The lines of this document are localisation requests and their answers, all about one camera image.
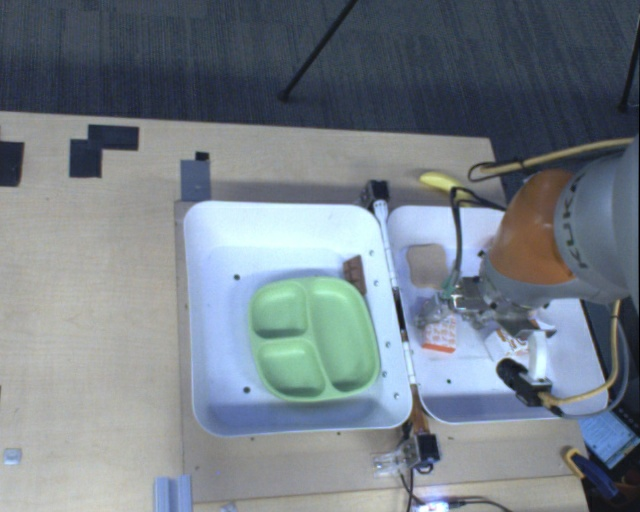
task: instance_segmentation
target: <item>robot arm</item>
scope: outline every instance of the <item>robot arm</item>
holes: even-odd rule
[[[638,308],[638,137],[576,175],[543,171],[513,199],[485,257],[480,293],[540,307],[574,297]]]

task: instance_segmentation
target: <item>green divided plate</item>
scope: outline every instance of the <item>green divided plate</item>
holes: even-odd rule
[[[258,373],[274,395],[332,400],[368,388],[380,372],[369,310],[342,279],[287,279],[260,288],[249,305]]]

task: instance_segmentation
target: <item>wooden surface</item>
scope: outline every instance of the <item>wooden surface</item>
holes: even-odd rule
[[[85,139],[89,123],[139,126],[140,148],[105,151],[102,179],[71,179],[69,140]],[[424,170],[463,175],[491,158],[483,139],[14,113],[0,114],[0,140],[26,143],[20,187],[0,189],[0,449],[24,453],[20,465],[0,466],[0,510],[19,512],[152,510],[154,478],[184,470],[174,238],[181,159],[211,154],[216,198],[353,202],[377,178],[390,181],[398,205],[444,202],[417,184]],[[500,199],[496,184],[479,190]],[[465,481],[452,492],[514,510],[586,510],[559,456],[567,444],[581,447],[574,423],[451,428],[434,425],[446,459],[419,485]],[[392,434],[381,434],[383,449]],[[265,478],[243,466],[256,447],[273,451],[267,439],[222,451],[243,489],[258,489],[253,496],[267,495]],[[285,444],[325,457],[344,448],[364,464],[369,442],[334,433]],[[536,478],[482,477],[508,461]],[[265,462],[264,475],[273,475]],[[402,510],[397,488],[318,494],[334,471],[320,465],[298,471],[305,492],[317,481],[313,496],[241,501],[239,510]]]

